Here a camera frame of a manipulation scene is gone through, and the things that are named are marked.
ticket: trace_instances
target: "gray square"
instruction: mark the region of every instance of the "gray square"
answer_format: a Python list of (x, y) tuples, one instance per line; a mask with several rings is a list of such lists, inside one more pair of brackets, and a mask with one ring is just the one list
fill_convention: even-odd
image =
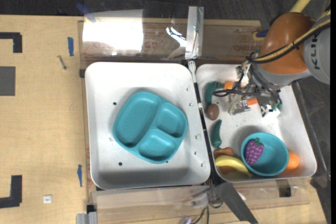
[(0, 96), (15, 96), (15, 67), (0, 67)]

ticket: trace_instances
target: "black corner marker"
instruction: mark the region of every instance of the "black corner marker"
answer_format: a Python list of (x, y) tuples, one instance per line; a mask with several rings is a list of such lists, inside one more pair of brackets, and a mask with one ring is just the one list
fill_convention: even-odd
[(12, 176), (9, 197), (0, 198), (0, 208), (20, 206), (22, 202), (22, 175)]
[(0, 39), (13, 40), (13, 53), (22, 53), (22, 35), (18, 32), (0, 32)]

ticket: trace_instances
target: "toy cucumber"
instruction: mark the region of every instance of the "toy cucumber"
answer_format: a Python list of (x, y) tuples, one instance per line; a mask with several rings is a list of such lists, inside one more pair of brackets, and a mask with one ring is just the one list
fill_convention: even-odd
[(211, 100), (212, 100), (212, 93), (216, 91), (219, 88), (223, 88), (224, 85), (221, 84), (220, 82), (214, 81), (210, 82), (206, 85), (205, 87), (205, 105), (208, 107), (211, 105)]
[(221, 124), (222, 124), (221, 120), (217, 121), (216, 124), (215, 124), (215, 127), (212, 131), (212, 134), (211, 134), (211, 144), (217, 150), (220, 149), (220, 145), (222, 144), (222, 140), (221, 140), (221, 137), (219, 135), (219, 131), (221, 129), (221, 127), (220, 127)]

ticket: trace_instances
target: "wooden board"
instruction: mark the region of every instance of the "wooden board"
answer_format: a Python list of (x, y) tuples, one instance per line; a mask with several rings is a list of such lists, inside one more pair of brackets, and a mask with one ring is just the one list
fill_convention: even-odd
[[(12, 175), (23, 178), (22, 203), (0, 209), (0, 223), (76, 223), (76, 214), (86, 212), (80, 19), (0, 16), (1, 32), (23, 36), (21, 54), (13, 53), (12, 40), (0, 39), (0, 66), (16, 67), (15, 96), (0, 96), (0, 197), (9, 196)], [(74, 40), (73, 57), (68, 37)], [(44, 204), (49, 194), (52, 203)]]

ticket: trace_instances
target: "wooden surface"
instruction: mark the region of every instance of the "wooden surface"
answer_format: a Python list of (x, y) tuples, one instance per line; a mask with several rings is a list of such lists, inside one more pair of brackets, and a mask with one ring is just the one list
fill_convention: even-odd
[[(0, 31), (23, 36), (23, 53), (0, 39), (0, 66), (16, 67), (16, 95), (0, 97), (0, 197), (8, 197), (10, 176), (22, 175), (23, 201), (0, 209), (0, 223), (76, 223), (86, 211), (87, 174), (79, 78), (78, 22), (82, 17), (0, 15)], [(74, 39), (74, 56), (67, 38)], [(59, 60), (61, 55), (67, 70)], [(83, 187), (78, 165), (82, 165)], [(44, 204), (43, 195), (52, 194)], [(253, 210), (260, 223), (325, 223), (317, 193), (309, 204)], [(141, 222), (179, 223), (180, 218)], [(235, 222), (232, 213), (214, 214), (210, 223)]]

